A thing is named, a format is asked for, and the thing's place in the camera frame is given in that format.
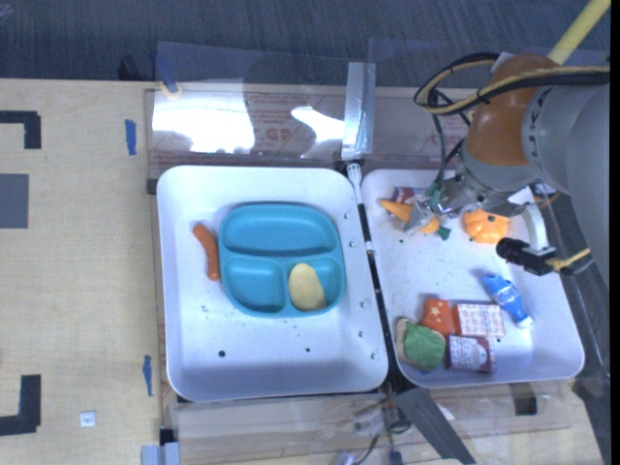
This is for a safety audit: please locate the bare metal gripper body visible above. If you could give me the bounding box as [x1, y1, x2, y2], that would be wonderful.
[412, 175, 515, 223]

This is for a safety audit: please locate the orange carrot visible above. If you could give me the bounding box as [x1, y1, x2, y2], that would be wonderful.
[379, 199, 452, 242]

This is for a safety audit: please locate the small red and white carton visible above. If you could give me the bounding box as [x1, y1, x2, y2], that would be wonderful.
[390, 186, 428, 208]

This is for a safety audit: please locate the orange pumpkin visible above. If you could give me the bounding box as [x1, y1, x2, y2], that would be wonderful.
[461, 207, 512, 245]

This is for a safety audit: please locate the white plastic tray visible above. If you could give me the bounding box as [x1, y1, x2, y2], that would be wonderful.
[155, 165, 390, 403]
[360, 169, 586, 390]

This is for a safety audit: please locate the orange packet with yellow star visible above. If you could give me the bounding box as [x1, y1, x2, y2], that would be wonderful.
[420, 297, 457, 337]

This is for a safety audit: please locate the blue plastic bottle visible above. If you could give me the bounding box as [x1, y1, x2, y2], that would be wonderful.
[480, 273, 535, 330]

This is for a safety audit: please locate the tan bread slice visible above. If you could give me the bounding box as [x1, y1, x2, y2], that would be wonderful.
[394, 317, 436, 372]

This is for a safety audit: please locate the red checked white carton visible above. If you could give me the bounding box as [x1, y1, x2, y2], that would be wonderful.
[451, 301, 507, 339]

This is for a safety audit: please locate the green lettuce leaf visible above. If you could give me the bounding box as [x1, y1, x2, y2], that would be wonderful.
[403, 322, 448, 370]

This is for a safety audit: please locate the yellow potato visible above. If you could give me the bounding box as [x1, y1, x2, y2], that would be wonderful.
[287, 262, 327, 313]

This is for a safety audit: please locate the blue divided plate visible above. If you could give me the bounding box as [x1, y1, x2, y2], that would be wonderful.
[217, 201, 347, 319]

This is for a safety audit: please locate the orange sausage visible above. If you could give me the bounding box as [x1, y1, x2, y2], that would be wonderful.
[192, 222, 223, 282]

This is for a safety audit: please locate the black cylinder on white bracket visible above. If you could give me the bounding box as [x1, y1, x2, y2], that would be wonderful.
[495, 201, 559, 278]

